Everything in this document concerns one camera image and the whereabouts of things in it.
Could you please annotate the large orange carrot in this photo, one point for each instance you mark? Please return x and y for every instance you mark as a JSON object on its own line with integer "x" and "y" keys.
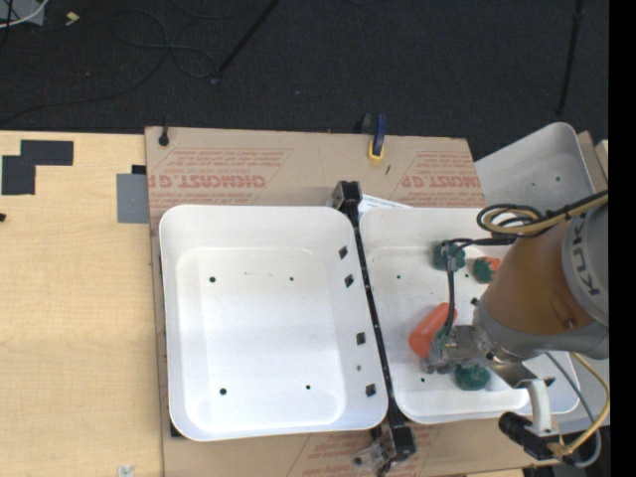
{"x": 428, "y": 328}

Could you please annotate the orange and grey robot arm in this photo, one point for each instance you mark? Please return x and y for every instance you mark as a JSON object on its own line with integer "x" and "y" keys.
{"x": 536, "y": 286}

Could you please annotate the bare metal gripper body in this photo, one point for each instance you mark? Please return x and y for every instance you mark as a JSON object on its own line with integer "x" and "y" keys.
{"x": 459, "y": 346}

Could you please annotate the black cylinder on white bracket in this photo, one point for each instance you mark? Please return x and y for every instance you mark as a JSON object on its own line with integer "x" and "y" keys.
{"x": 539, "y": 405}

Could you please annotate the thin black rod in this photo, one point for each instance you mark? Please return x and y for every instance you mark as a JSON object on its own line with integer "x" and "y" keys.
{"x": 370, "y": 296}

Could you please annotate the brown cardboard board red print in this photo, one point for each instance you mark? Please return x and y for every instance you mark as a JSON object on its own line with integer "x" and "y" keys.
{"x": 298, "y": 167}

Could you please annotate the white plastic tray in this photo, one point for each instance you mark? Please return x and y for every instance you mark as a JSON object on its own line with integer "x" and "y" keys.
{"x": 536, "y": 167}
{"x": 268, "y": 326}
{"x": 397, "y": 316}

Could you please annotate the small orange carrot green leaves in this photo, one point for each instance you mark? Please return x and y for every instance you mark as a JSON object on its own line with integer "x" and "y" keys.
{"x": 483, "y": 270}

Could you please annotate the white printed paper slip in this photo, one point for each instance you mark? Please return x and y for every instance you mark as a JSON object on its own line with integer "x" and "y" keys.
{"x": 382, "y": 202}

